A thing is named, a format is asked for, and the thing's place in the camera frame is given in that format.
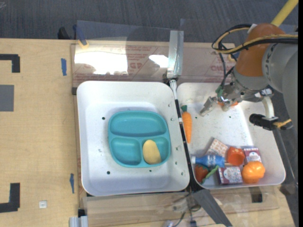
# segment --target yellow potato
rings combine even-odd
[[[159,149],[155,141],[145,141],[143,144],[143,157],[144,160],[150,165],[157,164],[162,161]]]

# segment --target teal plate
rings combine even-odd
[[[144,161],[142,147],[153,140],[159,149],[161,162],[150,165]],[[150,111],[122,111],[108,122],[108,142],[113,159],[126,167],[159,166],[170,156],[169,130],[164,118]]]

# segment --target white plastic tray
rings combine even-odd
[[[180,106],[187,105],[187,110],[193,118],[189,153],[197,157],[203,156],[214,138],[227,146],[255,146],[260,150],[266,172],[255,184],[219,185],[214,174],[201,186],[219,189],[281,184],[285,179],[285,169],[273,133],[249,122],[252,113],[265,114],[261,102],[243,101],[227,112],[217,105],[208,115],[200,116],[203,104],[209,96],[215,96],[217,87],[217,83],[182,83],[177,88]]]
[[[189,171],[171,89],[159,82],[86,81],[77,89],[81,175],[86,192],[94,196],[175,192],[189,183]],[[167,122],[171,155],[160,166],[121,166],[111,156],[107,125],[124,110],[147,110]]]

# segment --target black cable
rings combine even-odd
[[[229,33],[231,30],[234,30],[234,29],[239,29],[239,28],[250,28],[251,27],[251,24],[240,24],[240,25],[235,25],[231,28],[229,28],[228,30],[226,30],[224,33],[222,33],[221,35],[219,35],[215,41],[212,43],[212,48],[214,49],[214,43],[216,43],[216,41],[225,33]],[[219,42],[218,46],[222,46],[222,40]]]
[[[224,49],[228,50],[228,49],[224,46],[224,44],[221,44],[221,46],[222,46]],[[235,61],[237,61],[237,58],[236,58],[233,54],[231,54],[231,57],[232,57]]]
[[[253,42],[253,43],[250,43],[248,45],[245,45],[233,52],[227,52],[226,54],[232,54],[232,53],[237,53],[239,51],[242,51],[244,49],[248,49],[249,47],[252,47],[254,45],[257,45],[257,44],[268,44],[268,43],[272,43],[272,44],[277,44],[277,43],[280,43],[280,44],[298,44],[298,38],[279,38],[279,39],[265,39],[265,40],[261,40],[261,41],[256,41],[256,42]]]
[[[201,206],[197,204],[197,205],[193,206],[193,207],[190,209],[190,211],[191,211],[191,212],[198,212],[200,209],[201,209]]]
[[[233,68],[234,68],[234,66],[233,66],[232,68],[230,68],[229,71],[225,74],[226,77],[227,77],[229,74],[231,74]]]
[[[181,221],[183,220],[184,216],[185,216],[185,212],[183,212],[183,214],[182,214],[181,217],[180,217],[180,220],[179,220],[178,223],[176,223],[173,227],[178,226],[178,225],[181,223]]]
[[[189,213],[190,213],[190,220],[193,220],[193,213],[191,212],[191,209],[189,209]]]
[[[225,77],[225,75],[226,75],[226,65],[225,65],[225,61],[224,61],[224,58],[223,58],[223,56],[222,56],[221,53],[219,53],[219,56],[221,58],[222,65],[223,65],[223,80],[221,82],[221,86],[224,87],[224,85],[225,85],[225,79],[226,79],[226,77]]]

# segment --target yellow pole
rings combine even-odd
[[[271,23],[279,27],[295,8],[298,2],[299,0],[288,0]]]

